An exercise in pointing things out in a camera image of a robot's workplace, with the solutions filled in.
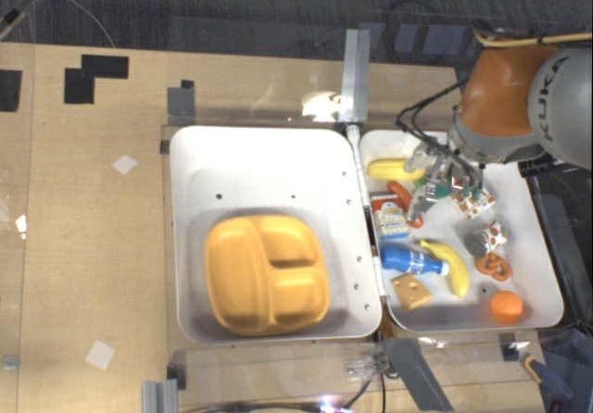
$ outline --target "banana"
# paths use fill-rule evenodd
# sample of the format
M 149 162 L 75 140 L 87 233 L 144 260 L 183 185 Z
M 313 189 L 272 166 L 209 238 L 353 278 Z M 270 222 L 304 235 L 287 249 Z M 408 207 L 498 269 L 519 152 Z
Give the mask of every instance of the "banana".
M 420 241 L 420 247 L 428 250 L 431 255 L 439 260 L 444 260 L 448 263 L 453 291 L 458 298 L 463 298 L 470 287 L 470 275 L 457 252 L 447 244 L 431 244 L 425 240 Z
M 420 179 L 426 172 L 425 169 L 407 172 L 404 169 L 405 164 L 405 159 L 375 159 L 369 163 L 367 173 L 376 180 L 414 181 Z

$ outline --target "pretzel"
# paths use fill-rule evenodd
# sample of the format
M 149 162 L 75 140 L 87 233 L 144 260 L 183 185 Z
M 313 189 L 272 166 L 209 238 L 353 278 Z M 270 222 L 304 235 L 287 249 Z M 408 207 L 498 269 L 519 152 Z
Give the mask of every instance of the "pretzel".
M 482 258 L 477 258 L 475 267 L 480 273 L 490 275 L 497 282 L 504 282 L 512 275 L 511 267 L 505 259 L 492 252 Z

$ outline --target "blue bottle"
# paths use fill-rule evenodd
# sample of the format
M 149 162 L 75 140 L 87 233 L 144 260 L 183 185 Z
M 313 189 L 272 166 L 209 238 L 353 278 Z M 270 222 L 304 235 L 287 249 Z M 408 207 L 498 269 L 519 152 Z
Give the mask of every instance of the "blue bottle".
M 433 260 L 422 252 L 387 244 L 381 247 L 381 262 L 384 269 L 396 269 L 414 275 L 433 272 L 445 276 L 448 273 L 446 261 Z

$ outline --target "wooden table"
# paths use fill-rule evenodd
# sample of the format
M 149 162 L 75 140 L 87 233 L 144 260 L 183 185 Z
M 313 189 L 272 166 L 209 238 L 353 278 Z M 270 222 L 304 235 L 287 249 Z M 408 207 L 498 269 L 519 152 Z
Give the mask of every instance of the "wooden table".
M 65 105 L 65 69 L 79 69 L 82 54 L 127 56 L 129 77 L 96 79 L 94 105 Z M 0 371 L 0 411 L 139 412 L 142 383 L 164 380 L 170 329 L 159 143 L 167 123 L 167 88 L 194 81 L 196 112 L 203 117 L 280 118 L 298 114 L 307 93 L 339 93 L 342 67 L 327 61 L 0 44 L 0 69 L 23 71 L 20 111 L 0 113 L 0 155 L 8 161 L 11 181 L 19 181 L 12 189 L 21 194 L 15 207 L 28 215 L 26 246 L 13 240 L 17 245 L 11 248 L 24 250 L 24 275 L 22 258 L 0 259 L 0 355 L 20 354 L 19 370 Z M 395 115 L 453 80 L 451 69 L 373 64 L 371 116 Z M 425 121 L 447 124 L 452 101 L 430 108 Z M 19 163 L 28 142 L 30 168 Z M 138 163 L 126 175 L 112 166 L 122 156 Z M 521 335 L 537 352 L 535 334 Z M 496 336 L 456 339 L 485 345 Z M 115 349 L 105 370 L 85 361 L 96 340 Z M 444 388 L 457 411 L 543 408 L 536 384 L 516 362 L 492 354 L 477 365 L 460 356 L 453 367 L 434 365 L 437 378 L 449 379 Z M 265 370 L 254 369 L 252 378 L 270 381 Z M 415 411 L 401 381 L 387 387 L 388 411 Z M 376 390 L 374 384 L 357 411 L 380 410 Z

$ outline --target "white square marker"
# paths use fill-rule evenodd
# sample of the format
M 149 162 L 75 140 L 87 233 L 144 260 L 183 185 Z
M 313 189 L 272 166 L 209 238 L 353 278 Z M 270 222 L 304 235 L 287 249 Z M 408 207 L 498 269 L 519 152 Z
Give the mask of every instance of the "white square marker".
M 115 349 L 113 347 L 109 347 L 101 341 L 95 341 L 85 360 L 92 366 L 105 371 L 114 354 Z
M 121 174 L 128 174 L 130 170 L 137 164 L 138 161 L 136 161 L 134 158 L 128 155 L 124 155 L 115 163 L 113 163 L 113 168 L 115 168 Z

